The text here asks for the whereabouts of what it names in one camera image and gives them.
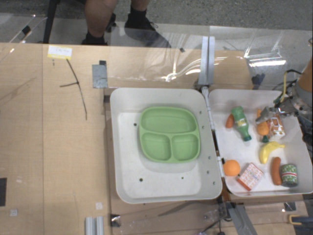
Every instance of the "yellow banana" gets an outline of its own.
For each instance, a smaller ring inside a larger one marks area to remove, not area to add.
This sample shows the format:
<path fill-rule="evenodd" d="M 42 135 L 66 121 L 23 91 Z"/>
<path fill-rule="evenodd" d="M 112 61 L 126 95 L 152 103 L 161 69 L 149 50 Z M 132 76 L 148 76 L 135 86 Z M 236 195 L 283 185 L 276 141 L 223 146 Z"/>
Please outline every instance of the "yellow banana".
<path fill-rule="evenodd" d="M 279 144 L 276 141 L 268 142 L 267 144 L 263 145 L 262 149 L 260 150 L 259 158 L 261 163 L 266 164 L 268 161 L 269 154 L 276 150 L 277 148 L 284 148 L 284 144 Z"/>

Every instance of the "green divided plate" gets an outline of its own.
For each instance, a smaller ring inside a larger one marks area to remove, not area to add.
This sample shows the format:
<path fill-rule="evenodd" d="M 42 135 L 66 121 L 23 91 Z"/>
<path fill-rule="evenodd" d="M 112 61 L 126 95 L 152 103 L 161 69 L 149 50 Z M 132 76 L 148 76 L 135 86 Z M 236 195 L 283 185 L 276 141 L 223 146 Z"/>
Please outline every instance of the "green divided plate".
<path fill-rule="evenodd" d="M 189 162 L 200 153 L 197 120 L 183 108 L 145 109 L 140 116 L 139 138 L 143 153 L 155 162 Z"/>

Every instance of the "small carton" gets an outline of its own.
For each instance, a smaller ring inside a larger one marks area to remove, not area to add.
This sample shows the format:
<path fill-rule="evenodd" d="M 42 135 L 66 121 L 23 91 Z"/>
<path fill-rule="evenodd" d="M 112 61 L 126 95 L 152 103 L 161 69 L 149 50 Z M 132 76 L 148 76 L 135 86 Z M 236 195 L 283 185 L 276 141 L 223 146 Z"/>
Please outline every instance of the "small carton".
<path fill-rule="evenodd" d="M 285 129 L 278 114 L 267 120 L 267 124 L 269 128 L 268 139 L 270 141 L 277 141 L 285 136 Z"/>
<path fill-rule="evenodd" d="M 262 178 L 263 172 L 250 163 L 243 174 L 237 179 L 238 183 L 241 184 L 246 190 L 251 191 L 255 184 Z"/>

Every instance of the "person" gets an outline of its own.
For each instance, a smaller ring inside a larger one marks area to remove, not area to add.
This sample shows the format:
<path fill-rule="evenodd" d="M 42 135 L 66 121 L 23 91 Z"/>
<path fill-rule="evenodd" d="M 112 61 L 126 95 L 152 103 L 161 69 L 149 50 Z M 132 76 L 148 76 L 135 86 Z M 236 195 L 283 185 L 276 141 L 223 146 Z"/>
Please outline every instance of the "person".
<path fill-rule="evenodd" d="M 140 40 L 145 46 L 171 47 L 169 42 L 157 33 L 155 25 L 147 17 L 150 0 L 131 0 L 131 11 L 125 23 L 125 33 Z M 87 0 L 85 16 L 88 32 L 83 44 L 106 45 L 104 32 L 113 14 L 117 0 Z"/>

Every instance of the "green bottle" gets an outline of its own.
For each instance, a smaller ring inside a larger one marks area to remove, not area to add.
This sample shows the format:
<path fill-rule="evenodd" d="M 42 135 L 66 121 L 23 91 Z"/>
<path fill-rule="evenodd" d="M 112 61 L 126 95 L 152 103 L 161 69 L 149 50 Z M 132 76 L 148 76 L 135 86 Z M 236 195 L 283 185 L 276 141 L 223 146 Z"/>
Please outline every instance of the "green bottle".
<path fill-rule="evenodd" d="M 249 135 L 249 132 L 248 132 L 249 124 L 248 124 L 248 121 L 244 115 L 243 108 L 241 106 L 237 106 L 237 107 L 231 109 L 231 113 L 234 116 L 237 130 L 242 135 L 244 141 L 251 140 L 251 136 Z"/>

